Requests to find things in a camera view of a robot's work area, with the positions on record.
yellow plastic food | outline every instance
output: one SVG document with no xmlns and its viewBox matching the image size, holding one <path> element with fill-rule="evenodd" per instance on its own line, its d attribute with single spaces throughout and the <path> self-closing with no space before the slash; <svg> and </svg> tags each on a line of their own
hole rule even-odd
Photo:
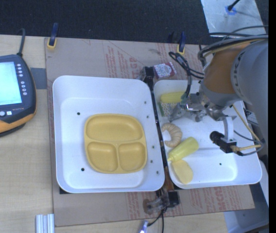
<svg viewBox="0 0 276 233">
<path fill-rule="evenodd" d="M 199 148 L 198 142 L 193 137 L 188 137 L 168 153 L 168 161 L 176 162 L 194 153 Z"/>
<path fill-rule="evenodd" d="M 97 114 L 84 126 L 89 164 L 101 173 L 131 173 L 144 168 L 147 145 L 143 127 L 134 117 Z"/>
<path fill-rule="evenodd" d="M 188 184 L 193 179 L 193 170 L 184 160 L 172 162 L 172 168 L 175 172 L 177 179 L 182 184 Z"/>
<path fill-rule="evenodd" d="M 184 92 L 170 92 L 161 95 L 161 102 L 163 103 L 179 103 Z"/>
</svg>

blue clamp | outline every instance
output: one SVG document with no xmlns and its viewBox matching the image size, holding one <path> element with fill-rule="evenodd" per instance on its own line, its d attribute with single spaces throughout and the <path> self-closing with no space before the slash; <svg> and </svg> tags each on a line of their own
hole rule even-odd
<svg viewBox="0 0 276 233">
<path fill-rule="evenodd" d="M 176 40 L 176 33 L 173 31 L 167 38 L 167 43 L 178 43 L 177 53 L 184 55 L 185 53 L 185 44 L 186 44 L 186 35 L 184 31 L 180 35 L 180 39 Z"/>
<path fill-rule="evenodd" d="M 55 22 L 52 26 L 52 34 L 49 38 L 49 40 L 47 41 L 47 47 L 49 49 L 54 49 L 56 47 L 56 43 L 57 43 L 57 33 L 58 33 L 58 22 Z"/>
</svg>

blue tape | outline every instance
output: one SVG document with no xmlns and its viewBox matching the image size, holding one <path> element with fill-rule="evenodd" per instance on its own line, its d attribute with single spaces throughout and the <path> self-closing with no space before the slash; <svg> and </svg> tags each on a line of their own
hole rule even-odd
<svg viewBox="0 0 276 233">
<path fill-rule="evenodd" d="M 228 15 L 233 16 L 237 13 L 236 9 L 233 7 L 231 11 L 228 10 L 228 6 L 225 7 L 225 11 Z"/>
</svg>

black carpet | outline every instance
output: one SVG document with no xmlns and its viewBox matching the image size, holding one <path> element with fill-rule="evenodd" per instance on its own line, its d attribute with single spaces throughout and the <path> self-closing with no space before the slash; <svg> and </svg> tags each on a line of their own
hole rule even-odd
<svg viewBox="0 0 276 233">
<path fill-rule="evenodd" d="M 269 0 L 255 1 L 268 25 Z M 185 32 L 187 44 L 198 44 L 208 33 L 200 0 L 0 0 L 0 34 L 50 36 L 55 22 L 69 38 L 167 42 Z"/>
</svg>

cardboard sheet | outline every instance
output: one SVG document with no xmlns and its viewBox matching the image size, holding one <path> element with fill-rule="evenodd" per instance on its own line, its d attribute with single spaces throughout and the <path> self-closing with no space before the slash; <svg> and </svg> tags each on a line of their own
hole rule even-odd
<svg viewBox="0 0 276 233">
<path fill-rule="evenodd" d="M 46 47 L 46 72 L 52 160 L 52 192 L 56 226 L 155 218 L 143 203 L 157 198 L 155 192 L 68 194 L 56 180 L 52 84 L 62 75 L 135 79 L 143 67 L 172 61 L 177 44 L 58 38 L 54 49 Z M 202 71 L 197 45 L 186 45 L 184 57 L 190 67 Z M 169 79 L 185 80 L 186 73 L 174 64 L 177 74 Z M 254 208 L 248 185 L 178 190 L 181 203 L 164 216 L 183 216 Z"/>
</svg>

